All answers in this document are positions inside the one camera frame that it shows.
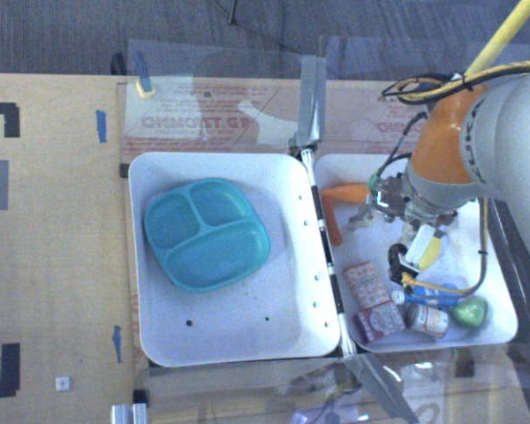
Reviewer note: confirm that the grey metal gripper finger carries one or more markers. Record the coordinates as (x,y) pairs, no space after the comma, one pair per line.
(440,231)
(364,219)

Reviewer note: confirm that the small white square block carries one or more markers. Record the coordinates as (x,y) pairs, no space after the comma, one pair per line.
(62,383)

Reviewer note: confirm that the pink and white carton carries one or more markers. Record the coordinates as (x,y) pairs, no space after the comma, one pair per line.
(365,285)

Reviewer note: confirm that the teal divided plate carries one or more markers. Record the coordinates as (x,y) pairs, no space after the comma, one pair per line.
(207,236)

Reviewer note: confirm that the white plastic tray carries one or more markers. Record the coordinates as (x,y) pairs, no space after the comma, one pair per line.
(366,245)
(247,325)

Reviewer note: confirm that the green round toy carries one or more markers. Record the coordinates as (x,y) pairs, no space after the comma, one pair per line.
(469,312)

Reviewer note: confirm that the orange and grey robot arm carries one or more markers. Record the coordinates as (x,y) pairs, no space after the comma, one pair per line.
(490,139)

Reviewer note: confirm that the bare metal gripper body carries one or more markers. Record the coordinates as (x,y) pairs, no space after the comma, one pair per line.
(393,199)

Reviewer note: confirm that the blue bottle white cap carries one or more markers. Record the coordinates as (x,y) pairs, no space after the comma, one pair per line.
(437,298)

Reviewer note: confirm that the red and white carton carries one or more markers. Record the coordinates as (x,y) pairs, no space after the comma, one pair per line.
(380,323)

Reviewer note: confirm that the yellow banana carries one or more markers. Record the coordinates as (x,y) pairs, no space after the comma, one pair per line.
(430,254)

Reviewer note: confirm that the small white can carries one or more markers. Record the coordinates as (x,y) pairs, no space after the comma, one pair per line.
(427,320)

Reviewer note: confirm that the orange carrot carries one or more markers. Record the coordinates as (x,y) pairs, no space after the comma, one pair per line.
(344,192)

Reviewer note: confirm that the brown cardboard board red print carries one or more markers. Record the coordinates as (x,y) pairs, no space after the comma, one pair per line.
(229,117)

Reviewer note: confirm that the black cylinder on white bracket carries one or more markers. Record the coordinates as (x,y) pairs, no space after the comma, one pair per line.
(399,263)

